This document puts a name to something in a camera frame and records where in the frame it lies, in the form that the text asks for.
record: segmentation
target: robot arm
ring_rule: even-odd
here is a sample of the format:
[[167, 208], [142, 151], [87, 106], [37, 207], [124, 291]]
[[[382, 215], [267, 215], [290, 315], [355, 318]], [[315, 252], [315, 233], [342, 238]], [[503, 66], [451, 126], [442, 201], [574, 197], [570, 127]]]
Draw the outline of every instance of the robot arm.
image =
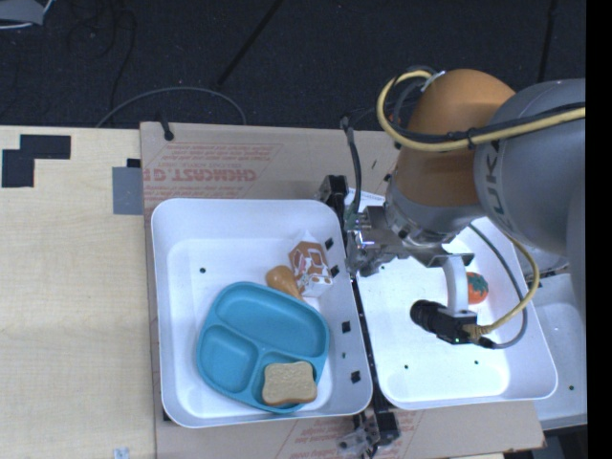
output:
[[[422, 84], [423, 93], [402, 127], [401, 104], [387, 103], [408, 80]], [[442, 312], [449, 325], [457, 323], [447, 338], [469, 341], [473, 335], [463, 329], [475, 321], [464, 321], [467, 284], [457, 259], [468, 265], [472, 255], [447, 253], [442, 245], [488, 216], [519, 249], [525, 244], [567, 257], [575, 293], [584, 298], [584, 102], [584, 79], [518, 93], [474, 70], [415, 69], [389, 81], [377, 115], [402, 148], [384, 205], [366, 208], [348, 232], [349, 269], [368, 276], [409, 256], [442, 267], [448, 307], [423, 304], [413, 312]]]

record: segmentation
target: red toy tomato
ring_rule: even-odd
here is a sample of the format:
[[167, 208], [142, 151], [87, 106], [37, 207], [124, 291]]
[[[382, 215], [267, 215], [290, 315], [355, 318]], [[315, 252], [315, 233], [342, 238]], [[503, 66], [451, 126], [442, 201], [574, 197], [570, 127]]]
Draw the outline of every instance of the red toy tomato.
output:
[[468, 303], [478, 304], [489, 294], [489, 283], [480, 273], [468, 272]]

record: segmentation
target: light wood surface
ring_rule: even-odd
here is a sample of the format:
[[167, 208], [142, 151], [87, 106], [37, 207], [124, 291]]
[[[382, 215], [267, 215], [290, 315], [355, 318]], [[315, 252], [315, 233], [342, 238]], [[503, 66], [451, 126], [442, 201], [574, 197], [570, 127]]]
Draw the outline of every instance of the light wood surface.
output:
[[0, 457], [154, 457], [143, 220], [112, 198], [139, 131], [0, 127], [0, 148], [20, 134], [72, 156], [0, 188]]

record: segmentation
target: blue divided tray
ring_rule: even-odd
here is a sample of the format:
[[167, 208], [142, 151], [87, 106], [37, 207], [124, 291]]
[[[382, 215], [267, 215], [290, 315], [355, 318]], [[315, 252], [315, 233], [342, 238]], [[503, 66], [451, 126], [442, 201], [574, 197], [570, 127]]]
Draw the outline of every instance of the blue divided tray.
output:
[[264, 369], [307, 361], [318, 383], [329, 348], [325, 318], [309, 304], [252, 282], [236, 282], [215, 298], [196, 349], [198, 371], [216, 391], [274, 413], [304, 404], [269, 406], [261, 398]]

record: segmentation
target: white tray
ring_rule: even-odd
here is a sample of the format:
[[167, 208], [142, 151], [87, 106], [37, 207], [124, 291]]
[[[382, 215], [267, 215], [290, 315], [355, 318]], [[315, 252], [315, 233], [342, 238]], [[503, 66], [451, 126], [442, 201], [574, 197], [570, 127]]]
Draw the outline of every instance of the white tray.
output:
[[[474, 225], [502, 252], [525, 294], [527, 288], [510, 241], [486, 218]], [[502, 264], [471, 229], [465, 229], [446, 248], [454, 253], [474, 253], [467, 269], [483, 274], [489, 282], [487, 299], [470, 305], [479, 324], [493, 323], [518, 303]], [[410, 308], [418, 299], [448, 303], [442, 269], [425, 268], [414, 258], [396, 259], [379, 273], [362, 277], [359, 286], [381, 391], [395, 406], [426, 409], [538, 400], [555, 392], [557, 370], [532, 302], [527, 307], [528, 326], [522, 340], [507, 349], [490, 350], [472, 344], [451, 345], [410, 318]], [[510, 340], [518, 332], [521, 318], [514, 317], [487, 337], [496, 342]]]
[[[153, 212], [151, 229], [162, 402], [174, 422], [198, 428], [351, 415], [367, 407], [372, 380], [344, 264], [342, 234], [330, 208], [310, 200], [170, 199]], [[321, 244], [333, 240], [327, 261], [330, 268], [339, 270], [323, 295], [305, 297], [327, 320], [329, 355], [317, 399], [299, 411], [278, 415], [209, 387], [198, 373], [195, 348], [208, 309], [220, 291], [240, 281], [265, 285], [269, 269], [289, 264], [288, 253], [305, 230]]]

